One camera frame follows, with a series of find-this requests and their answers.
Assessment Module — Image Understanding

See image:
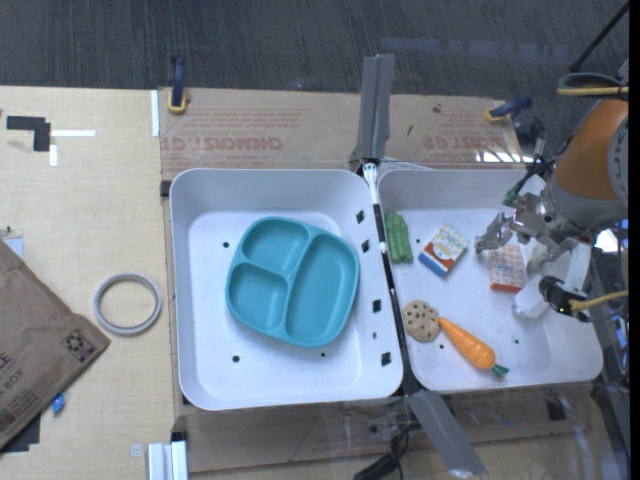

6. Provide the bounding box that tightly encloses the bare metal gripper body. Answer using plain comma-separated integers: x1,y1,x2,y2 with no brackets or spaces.
508,191,595,252

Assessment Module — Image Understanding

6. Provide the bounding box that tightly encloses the orange and white carton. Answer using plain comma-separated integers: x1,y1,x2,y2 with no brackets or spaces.
487,243,528,294

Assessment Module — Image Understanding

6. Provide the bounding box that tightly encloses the white blue red carton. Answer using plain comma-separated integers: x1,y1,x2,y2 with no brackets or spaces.
417,223,470,280

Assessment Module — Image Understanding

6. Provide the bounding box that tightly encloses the white plastic tray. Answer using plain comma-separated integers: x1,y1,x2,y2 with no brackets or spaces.
168,167,405,413
375,168,605,395

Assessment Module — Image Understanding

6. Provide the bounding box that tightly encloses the tan chocolate chip biscuit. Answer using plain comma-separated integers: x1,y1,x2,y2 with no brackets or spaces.
401,300,442,344

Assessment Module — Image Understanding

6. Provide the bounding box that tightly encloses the orange toy carrot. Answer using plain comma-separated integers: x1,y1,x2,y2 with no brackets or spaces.
437,316,511,381

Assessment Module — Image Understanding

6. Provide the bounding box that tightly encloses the blue divided plate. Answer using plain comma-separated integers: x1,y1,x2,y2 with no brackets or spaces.
224,216,362,349

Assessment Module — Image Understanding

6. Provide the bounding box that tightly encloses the brown cardboard board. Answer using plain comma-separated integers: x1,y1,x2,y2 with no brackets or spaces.
157,86,594,474

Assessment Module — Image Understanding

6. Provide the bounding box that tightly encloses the brown paper packet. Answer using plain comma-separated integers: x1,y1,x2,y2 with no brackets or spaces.
0,237,112,452

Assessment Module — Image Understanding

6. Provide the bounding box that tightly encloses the black cylinder on white bracket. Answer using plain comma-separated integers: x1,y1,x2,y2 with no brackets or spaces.
537,240,594,320

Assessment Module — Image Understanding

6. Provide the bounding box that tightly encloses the white ring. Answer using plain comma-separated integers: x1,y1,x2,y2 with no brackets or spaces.
93,271,163,338

